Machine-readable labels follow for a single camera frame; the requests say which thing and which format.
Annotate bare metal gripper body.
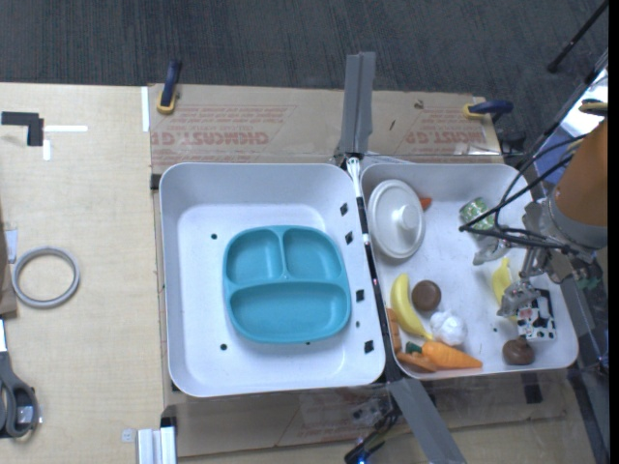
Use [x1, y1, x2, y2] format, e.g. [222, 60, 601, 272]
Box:
[518, 199, 595, 285]

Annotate yellow banana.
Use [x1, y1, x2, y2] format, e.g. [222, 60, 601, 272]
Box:
[390, 272, 434, 341]
[491, 256, 518, 321]

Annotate cow print carton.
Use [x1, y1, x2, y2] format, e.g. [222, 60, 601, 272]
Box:
[516, 289, 558, 342]

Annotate white plastic tray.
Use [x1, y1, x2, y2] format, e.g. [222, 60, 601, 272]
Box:
[360, 161, 580, 382]
[158, 161, 387, 398]

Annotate brown chocolate swirl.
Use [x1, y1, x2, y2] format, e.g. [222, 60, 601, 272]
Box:
[501, 335, 536, 367]

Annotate white garlic bulb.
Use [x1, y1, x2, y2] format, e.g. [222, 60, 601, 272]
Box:
[428, 309, 469, 347]

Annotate brown round biscuit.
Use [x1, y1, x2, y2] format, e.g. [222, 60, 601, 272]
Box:
[411, 279, 443, 313]

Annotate orange bread stick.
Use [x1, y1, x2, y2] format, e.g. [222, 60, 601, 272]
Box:
[386, 307, 403, 355]

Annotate white pot with lid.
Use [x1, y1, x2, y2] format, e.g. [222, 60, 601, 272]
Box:
[367, 179, 427, 260]

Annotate blue divided plate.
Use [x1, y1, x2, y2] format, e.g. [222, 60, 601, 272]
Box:
[221, 224, 353, 345]

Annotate brown cardboard board red print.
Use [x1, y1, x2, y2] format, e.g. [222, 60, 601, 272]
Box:
[147, 83, 568, 458]

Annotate grey ring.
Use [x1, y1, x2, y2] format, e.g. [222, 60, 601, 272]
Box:
[11, 246, 81, 309]

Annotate grey handled scissors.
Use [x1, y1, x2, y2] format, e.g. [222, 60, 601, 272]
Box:
[0, 349, 41, 439]

